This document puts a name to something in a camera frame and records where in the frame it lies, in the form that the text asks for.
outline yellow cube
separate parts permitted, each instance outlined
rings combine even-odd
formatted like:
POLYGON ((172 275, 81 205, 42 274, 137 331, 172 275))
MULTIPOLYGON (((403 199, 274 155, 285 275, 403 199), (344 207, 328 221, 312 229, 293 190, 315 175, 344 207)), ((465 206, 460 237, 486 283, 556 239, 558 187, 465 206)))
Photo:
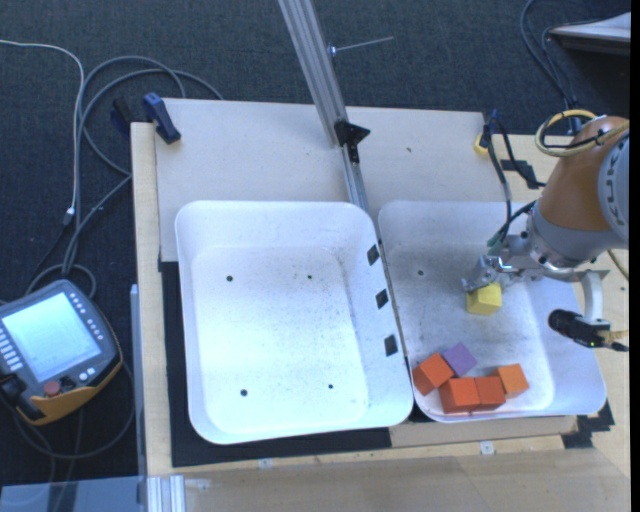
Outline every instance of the yellow cube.
POLYGON ((491 315, 502 307, 502 288, 498 283, 467 293, 467 311, 476 315, 491 315))

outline orange cube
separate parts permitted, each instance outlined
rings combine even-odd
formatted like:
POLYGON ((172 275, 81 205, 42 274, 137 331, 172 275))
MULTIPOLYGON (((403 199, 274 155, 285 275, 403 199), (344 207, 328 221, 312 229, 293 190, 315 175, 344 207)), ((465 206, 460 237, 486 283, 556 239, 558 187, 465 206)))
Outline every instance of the orange cube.
POLYGON ((437 352, 422 361, 411 373, 415 387, 423 395, 431 393, 453 377, 453 370, 437 352))
POLYGON ((500 366, 491 375, 500 377, 507 398, 515 398, 529 389, 529 382, 518 363, 500 366))
POLYGON ((476 377, 480 405, 476 411, 492 411, 507 401, 500 377, 476 377))
POLYGON ((438 392, 442 410, 446 413, 471 412, 480 405, 480 395, 473 377, 449 379, 438 392))

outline white tray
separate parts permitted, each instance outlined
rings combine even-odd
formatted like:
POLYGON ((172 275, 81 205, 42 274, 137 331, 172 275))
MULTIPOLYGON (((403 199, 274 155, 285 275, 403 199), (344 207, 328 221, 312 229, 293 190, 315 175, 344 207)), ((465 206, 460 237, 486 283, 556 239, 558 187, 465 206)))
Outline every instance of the white tray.
POLYGON ((367 214, 349 203, 196 201, 175 227, 189 416, 203 438, 406 419, 411 381, 391 303, 376 300, 386 279, 381 259, 369 261, 367 214))
MULTIPOLYGON (((524 416, 591 414, 606 399, 593 350, 548 327, 554 309, 580 312, 573 286, 552 279, 503 290, 491 316, 466 312, 461 279, 486 241, 503 224, 504 203, 398 201, 385 205, 379 229, 411 368, 434 352, 463 342, 478 361, 469 376, 520 363, 530 389, 495 411, 447 414, 439 394, 414 396, 419 408, 441 422, 524 416)), ((512 226, 524 228, 524 216, 512 226)))

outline screen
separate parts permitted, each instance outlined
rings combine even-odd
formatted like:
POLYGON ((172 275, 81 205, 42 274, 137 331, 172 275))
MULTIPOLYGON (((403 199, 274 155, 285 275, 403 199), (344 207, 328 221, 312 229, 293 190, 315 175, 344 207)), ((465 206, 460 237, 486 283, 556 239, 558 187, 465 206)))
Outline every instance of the screen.
POLYGON ((2 321, 40 382, 101 352, 64 293, 2 321))

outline dark floor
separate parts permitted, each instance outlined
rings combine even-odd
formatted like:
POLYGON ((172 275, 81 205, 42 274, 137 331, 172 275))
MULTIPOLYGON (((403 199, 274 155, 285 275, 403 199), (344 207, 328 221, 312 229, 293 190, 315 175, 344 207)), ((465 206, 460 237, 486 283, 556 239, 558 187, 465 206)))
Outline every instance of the dark floor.
MULTIPOLYGON (((335 66, 348 105, 474 111, 497 109, 512 133, 532 134, 546 117, 565 108, 559 88, 523 43, 519 23, 525 2, 469 0, 325 0, 317 2, 325 35, 341 47, 393 36, 378 45, 339 52, 335 66)), ((540 40, 553 25, 629 11, 630 0, 531 3, 524 27, 540 40)), ((176 2, 0 3, 0 38, 56 45, 73 52, 88 75, 114 57, 144 56, 193 73, 228 100, 309 103, 278 3, 275 0, 176 2)), ((562 70, 563 87, 577 105, 598 114, 629 116, 630 58, 566 50, 549 52, 562 70)), ((41 259, 54 244, 71 201, 72 119, 78 68, 60 52, 0 45, 0 299, 22 296, 41 259)), ((117 77, 149 65, 118 61, 95 76, 84 102, 117 77)), ((190 97, 212 94, 186 80, 190 97)), ((163 74, 127 80, 95 104, 87 127, 102 151, 128 170, 127 140, 109 119, 116 97, 144 119, 144 94, 177 96, 163 74)), ((124 175, 82 146, 82 215, 87 215, 124 175)), ((136 282, 131 192, 125 186, 101 209, 79 239, 75 262, 97 279, 95 302, 104 311, 131 362, 129 292, 136 282)), ((62 263, 70 232, 40 270, 62 263)), ((81 272, 71 277, 86 286, 81 272)), ((110 442, 128 417, 126 373, 84 411, 82 432, 74 414, 42 433, 56 452, 90 452, 110 442)), ((136 436, 130 428, 109 450, 69 463, 33 449, 10 413, 0 407, 0 485, 130 475, 137 472, 136 436)))

